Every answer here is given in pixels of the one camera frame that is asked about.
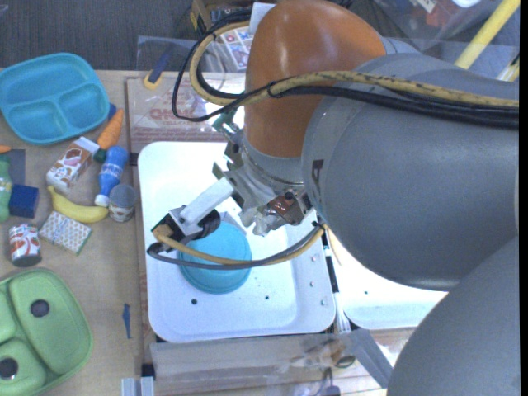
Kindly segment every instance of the small blue object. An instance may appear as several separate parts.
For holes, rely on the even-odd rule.
[[[155,84],[158,79],[162,76],[163,71],[168,65],[168,62],[170,61],[172,57],[172,53],[174,53],[174,44],[169,44],[165,51],[163,51],[163,54],[160,56],[158,61],[156,62],[156,65],[154,66],[154,69],[148,76],[148,81],[152,84]]]
[[[13,185],[9,200],[9,214],[18,217],[35,218],[39,204],[39,188],[25,185]]]
[[[114,114],[117,112],[117,107],[110,103],[110,109],[108,110],[108,120],[114,117]]]
[[[123,147],[114,145],[108,148],[98,176],[99,193],[96,196],[96,205],[107,207],[110,204],[110,191],[121,182],[121,174],[128,159],[129,153]]]
[[[226,222],[222,222],[209,236],[190,241],[188,246],[196,251],[217,257],[243,262],[252,260],[251,248],[244,233],[236,226]],[[178,253],[178,258],[183,261],[214,264],[182,252]],[[249,268],[242,270],[207,270],[188,266],[180,266],[180,270],[191,285],[209,294],[233,292],[244,284],[251,271]]]
[[[126,337],[128,339],[131,339],[132,336],[130,335],[130,305],[123,305],[123,314],[121,315],[121,317],[123,318],[123,323],[125,323]]]
[[[109,108],[96,72],[75,54],[49,54],[0,72],[0,111],[30,144],[81,136],[106,120]]]

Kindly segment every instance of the blue bowl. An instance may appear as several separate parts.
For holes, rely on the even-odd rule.
[[[244,233],[236,226],[222,222],[209,236],[190,241],[188,246],[196,251],[215,255],[217,257],[230,258],[239,261],[251,261],[251,248]],[[189,262],[202,262],[204,264],[215,264],[193,257],[183,252],[178,253],[178,258]],[[242,270],[207,270],[180,266],[181,273],[187,281],[208,294],[227,294],[238,289],[248,279],[251,269]]]

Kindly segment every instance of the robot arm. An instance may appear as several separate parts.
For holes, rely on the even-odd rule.
[[[518,102],[497,106],[518,101],[518,85],[385,40],[331,3],[288,0],[258,27],[247,93],[277,97],[274,81],[336,70],[365,81],[322,75],[317,89],[246,106],[228,171],[214,167],[221,192],[172,220],[200,222],[233,197],[243,224],[266,234],[316,210],[372,271],[450,291],[403,349],[388,395],[520,394]]]

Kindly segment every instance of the white tray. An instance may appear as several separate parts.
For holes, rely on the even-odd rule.
[[[154,332],[168,342],[321,332],[332,324],[336,308],[320,243],[290,262],[253,268],[240,288],[225,295],[196,289],[178,266],[146,254],[155,242],[152,227],[216,181],[212,167],[215,161],[224,167],[224,149],[225,144],[217,143],[157,142],[139,154],[148,317]],[[238,220],[239,208],[231,199],[217,210]],[[248,230],[253,259],[296,243],[313,227],[313,220],[265,238]]]

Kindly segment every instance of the blue cube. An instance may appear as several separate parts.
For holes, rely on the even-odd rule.
[[[13,185],[9,200],[9,214],[18,217],[35,218],[39,204],[39,188],[25,185]]]

